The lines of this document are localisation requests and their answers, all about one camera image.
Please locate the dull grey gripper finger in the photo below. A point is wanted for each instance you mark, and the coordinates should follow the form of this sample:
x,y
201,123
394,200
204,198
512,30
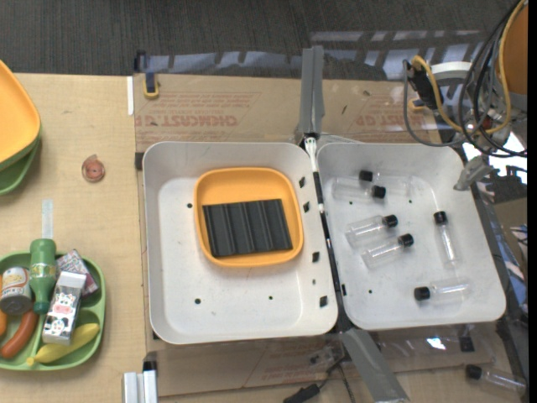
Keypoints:
x,y
470,174

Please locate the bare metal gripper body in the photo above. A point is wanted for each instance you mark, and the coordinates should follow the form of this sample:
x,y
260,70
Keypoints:
x,y
497,120

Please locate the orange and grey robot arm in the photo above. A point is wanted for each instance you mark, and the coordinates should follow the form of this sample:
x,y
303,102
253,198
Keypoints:
x,y
515,48

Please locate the clear plastic bottle black cap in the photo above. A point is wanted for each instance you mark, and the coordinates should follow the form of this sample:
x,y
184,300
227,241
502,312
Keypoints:
x,y
350,189
396,181
384,251
367,227
497,379
446,290
446,242

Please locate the white plastic tray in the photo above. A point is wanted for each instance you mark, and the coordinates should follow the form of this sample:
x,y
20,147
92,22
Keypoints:
x,y
398,309
235,300

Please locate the orange plate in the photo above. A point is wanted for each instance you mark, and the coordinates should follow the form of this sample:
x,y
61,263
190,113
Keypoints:
x,y
14,116
247,185

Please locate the black ribbed rack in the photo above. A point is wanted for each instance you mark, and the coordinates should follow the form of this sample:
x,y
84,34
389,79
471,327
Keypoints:
x,y
247,227

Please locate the brown cardboard board red print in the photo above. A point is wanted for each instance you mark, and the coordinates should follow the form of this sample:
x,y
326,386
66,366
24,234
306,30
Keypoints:
x,y
235,111

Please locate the pink round doughnut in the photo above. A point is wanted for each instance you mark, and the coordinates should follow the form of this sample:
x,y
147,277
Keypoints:
x,y
93,169

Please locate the green divided plate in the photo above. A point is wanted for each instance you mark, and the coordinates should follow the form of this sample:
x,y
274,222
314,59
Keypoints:
x,y
93,309

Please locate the pink patterned packet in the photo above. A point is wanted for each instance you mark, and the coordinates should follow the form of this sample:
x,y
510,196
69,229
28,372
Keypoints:
x,y
77,263

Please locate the white milk carton cow print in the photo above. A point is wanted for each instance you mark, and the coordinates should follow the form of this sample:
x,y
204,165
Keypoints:
x,y
63,309

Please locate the yellow banana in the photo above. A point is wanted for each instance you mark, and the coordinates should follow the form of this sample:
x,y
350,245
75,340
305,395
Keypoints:
x,y
69,344

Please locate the green bottle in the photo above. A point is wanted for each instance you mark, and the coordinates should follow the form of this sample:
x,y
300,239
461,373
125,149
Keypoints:
x,y
43,267

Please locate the small can orange label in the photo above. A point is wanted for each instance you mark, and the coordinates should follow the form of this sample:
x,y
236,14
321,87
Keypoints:
x,y
14,290

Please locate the brown sausage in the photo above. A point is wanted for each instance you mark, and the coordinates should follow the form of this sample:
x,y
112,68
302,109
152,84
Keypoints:
x,y
21,336

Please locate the orange carrot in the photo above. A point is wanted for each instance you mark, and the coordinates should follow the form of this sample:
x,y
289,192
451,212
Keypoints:
x,y
2,323

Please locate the black cylinder on white bracket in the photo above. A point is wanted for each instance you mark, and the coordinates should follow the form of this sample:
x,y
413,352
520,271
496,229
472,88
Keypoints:
x,y
421,86

